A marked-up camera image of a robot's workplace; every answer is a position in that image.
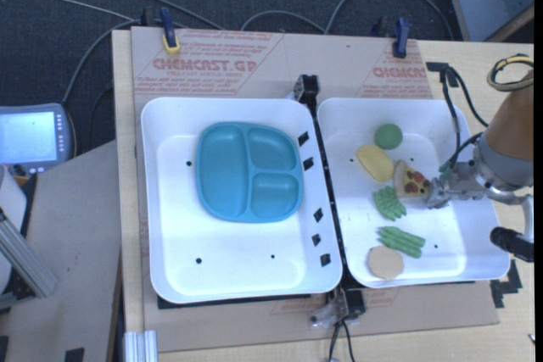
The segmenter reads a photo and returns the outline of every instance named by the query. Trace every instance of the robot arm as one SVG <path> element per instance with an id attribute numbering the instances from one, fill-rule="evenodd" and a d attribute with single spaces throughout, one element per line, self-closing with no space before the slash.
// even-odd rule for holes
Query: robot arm
<path id="1" fill-rule="evenodd" d="M 506 65 L 527 64 L 532 70 L 521 80 L 496 83 Z M 509 92 L 487 129 L 470 139 L 473 157 L 445 168 L 429 187 L 427 206 L 441 208 L 450 200 L 487 197 L 508 205 L 521 205 L 524 233 L 502 227 L 490 233 L 490 240 L 520 259 L 534 261 L 534 197 L 515 192 L 534 184 L 534 60 L 517 55 L 499 61 L 487 77 L 498 91 Z"/>

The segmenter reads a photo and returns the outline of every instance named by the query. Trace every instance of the table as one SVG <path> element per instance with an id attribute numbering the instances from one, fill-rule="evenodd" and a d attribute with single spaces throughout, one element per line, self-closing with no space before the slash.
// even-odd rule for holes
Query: table
<path id="1" fill-rule="evenodd" d="M 142 257 L 137 209 L 137 166 L 134 96 L 132 83 L 132 46 L 130 31 L 113 33 L 115 115 L 120 183 L 120 217 L 122 231 L 123 288 L 126 331 L 143 333 Z M 448 62 L 462 75 L 479 113 L 491 119 L 505 97 L 497 95 L 485 84 L 489 68 L 501 58 L 515 53 L 533 56 L 532 45 L 482 42 L 417 42 L 423 60 Z M 441 97 L 438 75 L 428 80 L 434 97 Z M 469 109 L 463 95 L 453 96 L 465 114 Z M 474 120 L 468 120 L 472 133 L 480 131 Z M 503 226 L 523 229 L 516 210 L 497 204 L 496 212 Z M 357 360 L 535 360 L 535 346 L 529 334 L 535 333 L 534 265 L 517 261 L 523 288 L 518 294 L 505 296 L 505 308 L 498 312 L 498 325 L 459 329 L 392 333 L 353 337 Z M 252 360 L 324 360 L 329 339 L 294 343 L 270 343 L 241 347 L 160 353 L 160 361 L 252 361 Z M 349 359 L 345 338 L 336 344 L 334 357 Z"/>

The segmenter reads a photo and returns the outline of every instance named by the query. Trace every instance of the blue plate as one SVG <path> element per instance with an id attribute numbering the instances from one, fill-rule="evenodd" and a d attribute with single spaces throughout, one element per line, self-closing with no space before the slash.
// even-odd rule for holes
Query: blue plate
<path id="1" fill-rule="evenodd" d="M 196 182 L 215 217 L 237 222 L 287 219 L 302 198 L 302 169 L 292 139 L 244 122 L 211 125 L 199 138 Z"/>

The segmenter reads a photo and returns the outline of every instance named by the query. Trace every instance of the pizza slice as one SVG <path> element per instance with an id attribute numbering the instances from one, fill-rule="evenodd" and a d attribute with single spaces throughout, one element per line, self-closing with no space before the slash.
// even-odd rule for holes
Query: pizza slice
<path id="1" fill-rule="evenodd" d="M 404 160 L 398 160 L 395 165 L 394 190 L 398 197 L 421 197 L 428 195 L 430 180 L 421 172 L 413 169 Z"/>

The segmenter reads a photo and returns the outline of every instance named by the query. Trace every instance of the green circle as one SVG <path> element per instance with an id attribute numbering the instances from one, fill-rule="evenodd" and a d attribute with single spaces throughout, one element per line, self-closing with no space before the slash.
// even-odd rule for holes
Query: green circle
<path id="1" fill-rule="evenodd" d="M 377 128 L 373 140 L 382 149 L 394 149 L 401 144 L 403 134 L 396 124 L 384 124 Z"/>

